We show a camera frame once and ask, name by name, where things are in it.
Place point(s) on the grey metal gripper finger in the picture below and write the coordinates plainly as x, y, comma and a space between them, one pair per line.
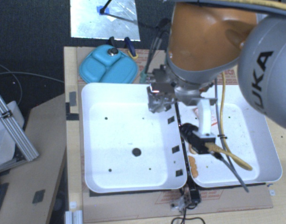
155, 105
167, 107

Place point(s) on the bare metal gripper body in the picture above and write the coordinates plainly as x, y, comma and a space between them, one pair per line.
162, 90

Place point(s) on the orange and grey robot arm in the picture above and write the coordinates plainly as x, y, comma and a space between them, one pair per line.
203, 31

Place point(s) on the thin black rod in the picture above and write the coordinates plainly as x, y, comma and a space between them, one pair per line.
183, 139

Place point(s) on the white plastic tray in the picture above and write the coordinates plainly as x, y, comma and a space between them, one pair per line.
124, 136
241, 148

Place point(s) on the white packet with red print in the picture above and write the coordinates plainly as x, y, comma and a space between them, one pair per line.
214, 120

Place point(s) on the small black round object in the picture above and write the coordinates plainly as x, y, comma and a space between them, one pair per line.
112, 52

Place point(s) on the blue divided plate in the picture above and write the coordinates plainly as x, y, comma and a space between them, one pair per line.
103, 69

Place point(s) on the brown cardboard board red print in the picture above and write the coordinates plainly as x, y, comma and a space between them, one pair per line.
133, 206

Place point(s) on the black cylinder on white bracket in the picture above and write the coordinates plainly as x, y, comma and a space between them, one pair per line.
205, 120

